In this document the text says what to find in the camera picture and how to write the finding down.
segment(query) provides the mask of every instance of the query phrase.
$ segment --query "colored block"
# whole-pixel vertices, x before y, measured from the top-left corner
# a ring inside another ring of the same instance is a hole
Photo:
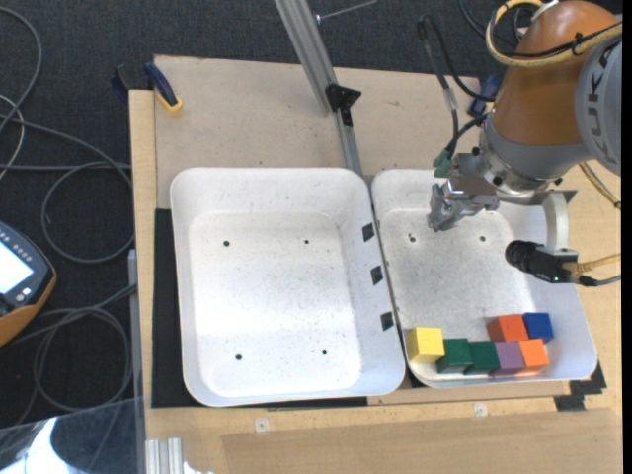
[[[549,364],[549,356],[541,339],[519,341],[520,353],[524,360],[524,369],[520,375],[535,374]]]
[[[440,374],[462,374],[473,363],[470,345],[467,339],[444,339],[443,355],[436,362],[436,371]]]
[[[408,360],[414,363],[435,363],[443,355],[443,333],[441,328],[417,327],[406,336]]]
[[[551,317],[547,312],[525,312],[522,321],[530,339],[541,339],[545,344],[553,337]]]
[[[495,343],[501,367],[494,371],[494,377],[516,375],[524,369],[524,360],[518,343]]]
[[[487,324],[487,333],[490,341],[495,343],[526,341],[529,338],[521,314],[507,314],[495,318]]]
[[[487,375],[500,368],[496,346],[491,341],[472,341],[469,343],[472,365],[465,369],[465,375]]]

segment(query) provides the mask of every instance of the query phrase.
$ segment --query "orange cube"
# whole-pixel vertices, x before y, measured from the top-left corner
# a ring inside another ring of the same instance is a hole
[[[541,339],[529,339],[517,343],[524,359],[524,369],[520,375],[535,374],[549,364],[549,356]]]
[[[487,332],[490,340],[495,343],[511,343],[529,339],[521,314],[498,316],[487,324]]]

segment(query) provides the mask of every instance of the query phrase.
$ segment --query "dark green block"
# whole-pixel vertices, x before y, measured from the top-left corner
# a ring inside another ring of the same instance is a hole
[[[472,365],[472,354],[467,339],[444,339],[445,355],[436,362],[440,374],[462,374]]]
[[[465,370],[465,375],[487,375],[501,366],[493,342],[474,341],[469,346],[473,364]]]

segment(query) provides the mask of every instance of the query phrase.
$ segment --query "black floor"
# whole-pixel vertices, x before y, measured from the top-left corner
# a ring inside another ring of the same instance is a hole
[[[325,15],[369,0],[309,0]],[[504,0],[466,0],[481,23]],[[622,0],[591,0],[622,12]],[[141,67],[154,53],[259,61],[296,62],[273,0],[0,0],[27,18],[41,37],[43,64],[23,104],[26,120],[61,130],[128,163],[126,107],[110,84],[124,64],[130,84],[144,87]],[[445,34],[459,73],[485,77],[503,69],[467,25],[457,0],[377,0],[361,10],[332,17],[321,31],[335,66],[430,72],[415,23],[430,14]],[[501,31],[512,42],[511,30]],[[0,95],[18,100],[37,60],[28,29],[0,13]],[[445,70],[445,62],[439,66]],[[0,102],[0,113],[10,106]],[[0,134],[0,163],[18,141],[10,126]],[[39,130],[28,130],[16,164],[68,165],[101,158]],[[104,300],[127,285],[126,251],[101,265],[84,265],[56,252],[44,238],[40,211],[60,172],[11,170],[0,180],[0,219],[31,237],[50,257],[59,282],[44,311],[80,308]],[[112,171],[83,171],[53,192],[46,221],[61,250],[100,258],[126,245],[132,233],[127,185]],[[127,301],[108,310],[129,329]],[[26,331],[51,323],[37,319]],[[34,395],[34,359],[41,337],[0,348],[0,427],[14,424]],[[108,400],[120,387],[124,351],[119,334],[88,317],[53,339],[39,380],[48,394],[70,407]],[[130,388],[124,396],[132,395]],[[62,414],[39,393],[24,421]]]

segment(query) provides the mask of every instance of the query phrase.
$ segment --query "white tray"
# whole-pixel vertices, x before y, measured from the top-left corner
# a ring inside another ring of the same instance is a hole
[[[173,181],[171,206],[184,378],[197,400],[223,407],[399,386],[405,362],[386,279],[371,272],[382,259],[364,228],[373,219],[359,176],[193,168]]]
[[[550,365],[534,376],[439,374],[433,363],[409,363],[415,376],[429,386],[449,387],[591,375],[596,351],[576,287],[544,282],[505,260],[512,240],[546,242],[542,207],[502,202],[497,211],[465,217],[451,230],[434,233],[426,215],[435,182],[433,171],[388,170],[371,185],[403,334],[441,327],[445,338],[484,341],[493,317],[538,311],[549,313],[555,339],[546,345]]]

